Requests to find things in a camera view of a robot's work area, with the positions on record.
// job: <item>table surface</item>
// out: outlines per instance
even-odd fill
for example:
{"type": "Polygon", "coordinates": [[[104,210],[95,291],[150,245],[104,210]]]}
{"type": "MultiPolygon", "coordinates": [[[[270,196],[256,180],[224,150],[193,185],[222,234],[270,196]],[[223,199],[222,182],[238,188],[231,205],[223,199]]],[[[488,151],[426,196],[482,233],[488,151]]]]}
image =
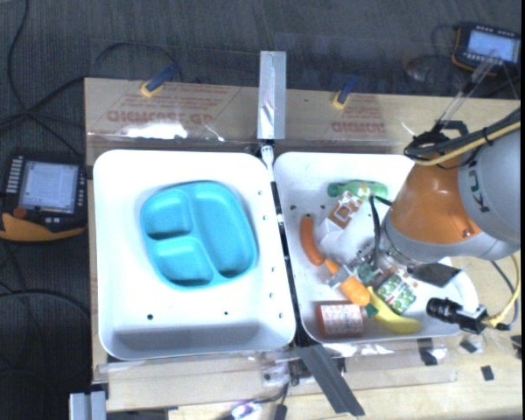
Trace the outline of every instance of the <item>table surface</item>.
{"type": "MultiPolygon", "coordinates": [[[[88,94],[98,95],[95,91],[97,88],[103,91],[109,88],[109,92],[113,93],[119,91],[116,86],[106,87],[106,84],[112,83],[105,81],[109,80],[88,80],[88,94]]],[[[245,101],[236,101],[235,105],[241,107],[241,116],[244,116],[245,106],[256,104],[256,98],[253,98],[249,89],[241,95],[247,95],[245,101]]],[[[393,145],[410,140],[410,134],[408,138],[404,137],[406,129],[416,133],[427,130],[452,100],[444,97],[395,95],[375,97],[381,109],[381,123],[386,123],[393,145]],[[404,129],[400,129],[401,124],[404,124],[404,129]],[[396,125],[396,128],[389,130],[390,125],[396,125]]],[[[309,110],[316,117],[319,113],[323,117],[331,113],[331,98],[327,92],[289,90],[287,94],[288,101],[292,99],[309,104],[309,110]]],[[[519,101],[469,99],[459,114],[469,130],[476,130],[501,119],[519,105],[519,101]]],[[[231,123],[234,118],[233,110],[233,107],[229,108],[224,114],[231,123]]],[[[289,105],[288,110],[295,111],[295,106],[289,105]]],[[[90,127],[95,122],[95,112],[99,114],[101,111],[93,101],[87,99],[88,134],[93,134],[90,127]]],[[[92,137],[94,136],[88,135],[88,140],[91,139],[89,144],[96,141],[92,137]]],[[[89,148],[87,164],[93,165],[102,151],[120,146],[121,143],[117,142],[103,145],[99,150],[89,148]]],[[[273,389],[264,385],[260,369],[245,366],[241,360],[237,362],[231,359],[231,371],[226,370],[226,364],[222,364],[221,358],[201,362],[162,360],[159,365],[146,363],[142,366],[108,364],[107,353],[102,348],[97,333],[95,208],[93,184],[91,180],[88,183],[93,367],[95,381],[108,382],[108,412],[178,406],[178,409],[168,412],[167,416],[171,420],[212,420],[223,418],[242,400],[261,396],[261,393],[272,393],[273,389]]],[[[479,301],[486,306],[488,312],[499,311],[508,301],[509,289],[491,263],[459,257],[453,259],[453,264],[467,269],[478,292],[479,301]]],[[[498,264],[514,282],[513,262],[507,258],[498,264]]],[[[370,419],[522,418],[522,360],[516,356],[509,340],[510,336],[521,335],[521,328],[520,314],[511,332],[490,331],[472,337],[473,341],[480,341],[481,344],[476,353],[469,353],[459,343],[453,344],[450,341],[449,353],[440,366],[413,364],[407,367],[403,364],[391,364],[384,366],[383,370],[375,367],[366,370],[356,363],[356,370],[351,372],[348,367],[345,378],[354,388],[354,394],[365,410],[366,418],[370,419]],[[486,369],[491,370],[492,378],[486,378],[483,372],[486,369]]],[[[253,416],[254,420],[272,419],[276,403],[264,403],[262,410],[253,416]]],[[[336,414],[314,381],[290,387],[285,404],[288,407],[288,420],[351,417],[336,414]]]]}

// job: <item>device screen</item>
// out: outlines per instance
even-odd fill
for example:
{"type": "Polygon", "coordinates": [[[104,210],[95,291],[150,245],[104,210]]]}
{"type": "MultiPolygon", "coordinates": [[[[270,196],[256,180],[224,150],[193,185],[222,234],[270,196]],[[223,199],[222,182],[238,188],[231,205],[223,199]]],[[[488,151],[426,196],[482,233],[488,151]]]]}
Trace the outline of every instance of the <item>device screen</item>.
{"type": "Polygon", "coordinates": [[[25,163],[19,206],[72,214],[78,184],[76,164],[50,164],[28,160],[25,163]]]}
{"type": "Polygon", "coordinates": [[[520,42],[516,38],[504,38],[495,34],[472,30],[467,50],[470,53],[515,63],[519,56],[520,42]]]}

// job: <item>white tray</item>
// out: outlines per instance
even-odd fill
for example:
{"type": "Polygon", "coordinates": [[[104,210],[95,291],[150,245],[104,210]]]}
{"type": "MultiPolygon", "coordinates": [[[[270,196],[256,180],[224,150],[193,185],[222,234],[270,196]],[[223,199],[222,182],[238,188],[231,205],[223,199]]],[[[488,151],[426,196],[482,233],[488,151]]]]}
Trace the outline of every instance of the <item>white tray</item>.
{"type": "Polygon", "coordinates": [[[112,150],[94,165],[99,337],[122,360],[277,350],[295,317],[263,163],[227,152],[112,150]],[[140,208],[157,191],[213,180],[228,186],[255,233],[255,268],[209,289],[178,290],[151,266],[140,208]]]}
{"type": "MultiPolygon", "coordinates": [[[[330,183],[349,180],[370,180],[388,187],[388,199],[393,199],[403,185],[412,166],[412,161],[404,156],[375,154],[310,153],[286,152],[275,162],[276,185],[283,209],[284,225],[297,302],[304,329],[311,337],[322,343],[347,342],[346,339],[324,338],[319,332],[315,307],[319,302],[346,300],[340,289],[332,290],[326,280],[331,274],[323,264],[319,267],[311,264],[301,247],[299,223],[303,216],[310,214],[317,226],[329,213],[336,198],[326,194],[330,183]]],[[[387,206],[375,204],[380,219],[385,216],[387,206]]],[[[373,243],[374,225],[369,203],[362,205],[348,224],[345,233],[336,242],[320,244],[325,256],[333,256],[343,263],[353,258],[362,246],[373,243]]],[[[451,336],[460,332],[456,325],[446,324],[425,313],[425,305],[430,298],[445,298],[474,311],[478,306],[476,291],[470,278],[461,271],[456,281],[449,282],[440,289],[427,283],[419,283],[416,301],[404,313],[404,316],[418,319],[422,328],[415,334],[397,335],[364,318],[365,332],[354,343],[379,340],[404,340],[451,336]]]]}

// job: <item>orange sausage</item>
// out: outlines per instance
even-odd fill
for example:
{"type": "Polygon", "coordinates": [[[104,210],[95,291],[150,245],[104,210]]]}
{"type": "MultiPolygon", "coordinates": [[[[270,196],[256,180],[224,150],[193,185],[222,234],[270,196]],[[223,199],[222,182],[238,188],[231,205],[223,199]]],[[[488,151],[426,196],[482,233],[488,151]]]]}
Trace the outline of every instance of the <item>orange sausage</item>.
{"type": "MultiPolygon", "coordinates": [[[[326,267],[333,275],[340,269],[340,266],[337,263],[328,258],[325,260],[325,263],[326,267]]],[[[371,295],[369,294],[368,288],[366,288],[356,277],[349,277],[346,281],[340,284],[340,288],[353,304],[358,306],[366,306],[369,304],[371,295]]]]}
{"type": "Polygon", "coordinates": [[[303,248],[307,258],[315,266],[320,266],[325,262],[325,258],[319,252],[315,239],[313,238],[313,218],[307,214],[299,224],[299,238],[301,240],[301,247],[303,248]]]}

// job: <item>yellow cable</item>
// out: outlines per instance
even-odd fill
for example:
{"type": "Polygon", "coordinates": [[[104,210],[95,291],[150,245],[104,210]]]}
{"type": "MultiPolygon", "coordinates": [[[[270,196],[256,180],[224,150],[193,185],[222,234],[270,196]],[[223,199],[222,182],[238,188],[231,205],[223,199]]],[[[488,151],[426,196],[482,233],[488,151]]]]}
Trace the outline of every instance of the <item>yellow cable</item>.
{"type": "Polygon", "coordinates": [[[497,130],[493,132],[492,134],[489,134],[486,136],[486,138],[482,137],[478,140],[475,140],[474,142],[470,142],[466,144],[465,146],[459,148],[458,150],[453,150],[452,152],[448,154],[444,154],[443,156],[434,158],[432,160],[422,160],[422,159],[414,159],[414,162],[417,165],[423,165],[423,166],[433,166],[433,165],[439,165],[446,160],[449,160],[450,158],[454,158],[456,156],[459,156],[460,154],[463,154],[464,152],[470,151],[474,148],[478,148],[482,144],[487,143],[488,141],[494,140],[495,138],[501,137],[504,134],[507,134],[508,132],[511,132],[512,130],[517,130],[522,126],[522,122],[515,122],[514,124],[510,124],[509,126],[502,128],[500,130],[497,130]]]}
{"type": "Polygon", "coordinates": [[[521,273],[521,266],[519,265],[519,261],[517,260],[517,257],[515,254],[510,255],[511,259],[514,261],[515,265],[515,273],[517,275],[517,282],[515,283],[515,289],[514,292],[507,302],[506,306],[503,310],[501,310],[498,314],[494,314],[493,316],[488,316],[484,319],[482,319],[482,323],[486,326],[491,326],[492,328],[495,328],[507,315],[509,310],[514,306],[515,300],[519,297],[519,293],[521,291],[522,287],[522,273],[521,273]]]}

